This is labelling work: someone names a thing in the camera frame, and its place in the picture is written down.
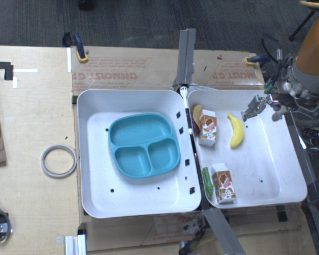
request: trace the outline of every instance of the chocolate milk carton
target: chocolate milk carton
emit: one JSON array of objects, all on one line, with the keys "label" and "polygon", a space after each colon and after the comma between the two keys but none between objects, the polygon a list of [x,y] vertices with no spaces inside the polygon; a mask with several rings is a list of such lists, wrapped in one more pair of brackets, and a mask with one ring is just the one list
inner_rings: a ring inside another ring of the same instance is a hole
[{"label": "chocolate milk carton", "polygon": [[216,141],[216,115],[210,110],[203,109],[200,116],[201,129],[199,145],[212,146]]},{"label": "chocolate milk carton", "polygon": [[236,199],[233,181],[224,163],[212,164],[212,182],[215,187],[217,203],[232,202]]}]

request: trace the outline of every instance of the wooden table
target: wooden table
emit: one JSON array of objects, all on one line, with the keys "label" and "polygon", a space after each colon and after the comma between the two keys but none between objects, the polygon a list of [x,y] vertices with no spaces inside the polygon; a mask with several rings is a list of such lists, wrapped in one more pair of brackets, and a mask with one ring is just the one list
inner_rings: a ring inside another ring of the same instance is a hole
[{"label": "wooden table", "polygon": [[[50,145],[75,148],[67,49],[0,46],[0,61],[11,62],[14,69],[37,69],[14,73],[17,88],[0,70],[0,121],[7,154],[0,166],[0,207],[9,213],[13,227],[8,241],[0,244],[0,254],[63,254],[58,241],[77,235],[79,226],[77,174],[48,177],[40,158]],[[71,157],[63,151],[53,151],[46,160],[58,173],[71,166]],[[316,254],[301,210],[298,218],[296,230],[243,235],[239,241],[247,254]],[[178,249],[174,243],[90,253],[178,254]],[[217,241],[205,245],[206,250],[222,253]]]}]

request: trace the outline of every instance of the cardboard box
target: cardboard box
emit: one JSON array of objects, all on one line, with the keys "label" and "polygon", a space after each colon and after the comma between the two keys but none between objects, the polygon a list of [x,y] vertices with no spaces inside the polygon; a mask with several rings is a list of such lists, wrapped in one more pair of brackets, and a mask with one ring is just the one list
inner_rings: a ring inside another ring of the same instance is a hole
[{"label": "cardboard box", "polygon": [[233,181],[224,163],[212,164],[212,181],[217,203],[233,202],[236,199]]},{"label": "cardboard box", "polygon": [[210,110],[203,109],[200,116],[200,145],[212,146],[216,141],[216,115]]}]

